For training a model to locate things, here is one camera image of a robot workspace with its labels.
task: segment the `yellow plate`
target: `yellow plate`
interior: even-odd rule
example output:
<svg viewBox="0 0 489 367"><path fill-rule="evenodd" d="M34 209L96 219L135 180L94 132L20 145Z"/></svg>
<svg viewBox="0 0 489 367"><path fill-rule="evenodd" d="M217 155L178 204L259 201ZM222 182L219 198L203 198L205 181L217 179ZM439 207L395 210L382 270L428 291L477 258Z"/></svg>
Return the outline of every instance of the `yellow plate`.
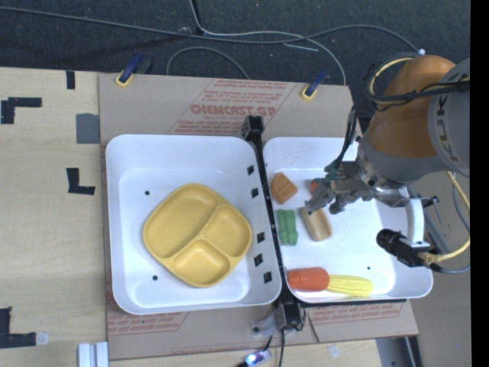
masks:
<svg viewBox="0 0 489 367"><path fill-rule="evenodd" d="M214 190L189 183L150 215L144 245L165 268L194 287L223 280L251 246L246 218Z"/></svg>

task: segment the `white tray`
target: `white tray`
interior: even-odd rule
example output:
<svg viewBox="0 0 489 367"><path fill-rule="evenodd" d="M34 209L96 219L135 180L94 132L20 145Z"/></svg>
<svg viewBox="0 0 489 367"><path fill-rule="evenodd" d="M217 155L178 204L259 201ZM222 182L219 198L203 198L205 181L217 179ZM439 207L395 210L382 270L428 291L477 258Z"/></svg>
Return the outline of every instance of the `white tray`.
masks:
<svg viewBox="0 0 489 367"><path fill-rule="evenodd" d="M112 287L122 309L132 314L169 313L269 304L277 298L282 288L277 256L256 157L246 141L122 135L109 142L106 165ZM219 193L253 230L246 256L213 287L191 287L175 278L150 255L142 239L143 225L158 204L189 183Z"/></svg>
<svg viewBox="0 0 489 367"><path fill-rule="evenodd" d="M278 209L296 211L299 240L295 246L282 245L280 252L285 269L321 266L330 274L350 274L369 278L374 283L370 297L348 297L328 291L293 294L307 303L336 303L357 300L392 300L423 297L432 287L432 272L428 268L409 268L398 262L376 243L377 233L394 229L406 235L407 217L404 209L392 209L376 200L348 204L337 215L325 213L332 224L333 234L321 242L313 241L300 216L300 208L311 198L309 184L313 178L324 177L324 167L340 153L342 138L273 138L264 146L268 182L279 171L294 182L299 191L283 205L273 201ZM357 145L352 145L346 161L355 159Z"/></svg>

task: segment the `robotic hand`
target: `robotic hand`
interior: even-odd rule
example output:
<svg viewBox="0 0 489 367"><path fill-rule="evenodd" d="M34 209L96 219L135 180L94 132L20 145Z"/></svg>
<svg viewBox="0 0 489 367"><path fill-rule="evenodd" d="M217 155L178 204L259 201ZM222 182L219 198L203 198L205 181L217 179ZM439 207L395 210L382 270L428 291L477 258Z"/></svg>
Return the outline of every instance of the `robotic hand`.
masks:
<svg viewBox="0 0 489 367"><path fill-rule="evenodd" d="M406 62L383 96L374 94L374 82L388 67ZM348 117L345 144L340 155L317 182L313 198L306 201L310 213L329 205L331 214L348 203L375 198L388 206L406 207L408 235L384 229L377 243L409 266L424 265L427 252L423 224L415 224L422 201L408 194L408 187L435 171L470 174L470 59L454 63L437 56L394 57L373 69L367 93L378 105L355 161L343 155L355 134L355 111Z"/></svg>

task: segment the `cardboard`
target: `cardboard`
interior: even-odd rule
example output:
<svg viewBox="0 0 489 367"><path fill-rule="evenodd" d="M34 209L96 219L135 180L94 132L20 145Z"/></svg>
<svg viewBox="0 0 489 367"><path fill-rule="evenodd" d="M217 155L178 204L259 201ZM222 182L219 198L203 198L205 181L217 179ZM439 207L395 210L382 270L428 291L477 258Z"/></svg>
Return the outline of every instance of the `cardboard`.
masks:
<svg viewBox="0 0 489 367"><path fill-rule="evenodd" d="M136 75L124 89L116 74L99 74L102 197L105 234L107 331L111 360L256 349L251 322L272 306L134 316L112 296L105 178L105 147L117 135L239 135L246 115L264 118L265 141L278 136L343 137L351 109L346 86L319 86L310 101L306 83ZM410 302L332 305L306 309L308 320L287 344L406 336L418 333ZM280 338L274 339L278 345Z"/></svg>

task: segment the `blue clip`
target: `blue clip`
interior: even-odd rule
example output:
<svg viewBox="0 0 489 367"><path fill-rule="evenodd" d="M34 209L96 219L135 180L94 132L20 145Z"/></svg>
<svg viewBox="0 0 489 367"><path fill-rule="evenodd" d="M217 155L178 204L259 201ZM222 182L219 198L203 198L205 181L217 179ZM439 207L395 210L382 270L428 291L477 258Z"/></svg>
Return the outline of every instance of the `blue clip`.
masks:
<svg viewBox="0 0 489 367"><path fill-rule="evenodd" d="M131 82L133 76L132 74L138 68L141 60L143 60L142 54L135 54L133 57L131 57L126 68L115 78L115 83L119 87L126 87Z"/></svg>
<svg viewBox="0 0 489 367"><path fill-rule="evenodd" d="M317 92L318 85L321 84L325 78L326 72L320 72L311 84L304 87L303 91L300 93L300 97L305 101L310 101L312 98L314 98L314 95Z"/></svg>

